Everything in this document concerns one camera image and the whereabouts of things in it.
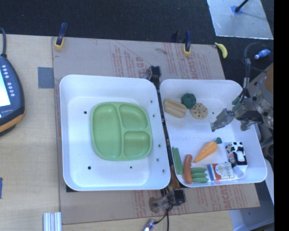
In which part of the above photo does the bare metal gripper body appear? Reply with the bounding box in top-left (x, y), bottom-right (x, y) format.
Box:
top-left (235, 81), bottom-right (275, 130)

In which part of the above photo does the tan chocolate chip biscuit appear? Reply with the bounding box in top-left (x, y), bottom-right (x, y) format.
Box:
top-left (189, 103), bottom-right (209, 120)

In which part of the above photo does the black and white cow carton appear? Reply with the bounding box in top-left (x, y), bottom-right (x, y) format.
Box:
top-left (224, 141), bottom-right (249, 176)

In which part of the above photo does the white plastic tray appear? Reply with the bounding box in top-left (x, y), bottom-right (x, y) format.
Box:
top-left (159, 78), bottom-right (268, 188)
top-left (59, 74), bottom-right (171, 192)

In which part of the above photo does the orange toy carrot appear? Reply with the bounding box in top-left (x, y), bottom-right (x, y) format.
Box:
top-left (193, 137), bottom-right (223, 164)

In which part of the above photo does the green toy broccoli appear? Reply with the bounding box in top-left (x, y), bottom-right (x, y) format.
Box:
top-left (181, 92), bottom-right (197, 110)

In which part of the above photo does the tan toy bread bun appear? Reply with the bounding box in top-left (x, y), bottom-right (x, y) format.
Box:
top-left (163, 99), bottom-right (188, 119)

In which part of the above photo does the white red blue packet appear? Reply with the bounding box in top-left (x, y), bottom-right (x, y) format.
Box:
top-left (206, 162), bottom-right (236, 182)

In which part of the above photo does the thin black and white rod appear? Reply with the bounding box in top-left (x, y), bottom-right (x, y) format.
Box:
top-left (152, 76), bottom-right (180, 190)

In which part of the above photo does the green toy celery stick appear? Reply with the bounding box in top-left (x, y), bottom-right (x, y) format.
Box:
top-left (171, 147), bottom-right (184, 175)

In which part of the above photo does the orange toy sausage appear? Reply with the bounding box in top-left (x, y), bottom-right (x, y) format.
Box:
top-left (183, 154), bottom-right (194, 184)

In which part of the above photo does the blue and white bottle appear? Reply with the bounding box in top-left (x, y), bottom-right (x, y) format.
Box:
top-left (254, 49), bottom-right (272, 60)

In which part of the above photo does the yellow banana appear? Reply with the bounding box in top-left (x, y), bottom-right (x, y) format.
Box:
top-left (214, 42), bottom-right (228, 59)

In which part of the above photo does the green divided plate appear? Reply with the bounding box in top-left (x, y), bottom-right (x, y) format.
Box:
top-left (90, 102), bottom-right (153, 161)

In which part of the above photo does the brown cardboard board red print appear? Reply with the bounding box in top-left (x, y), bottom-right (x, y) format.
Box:
top-left (52, 37), bottom-right (261, 225)

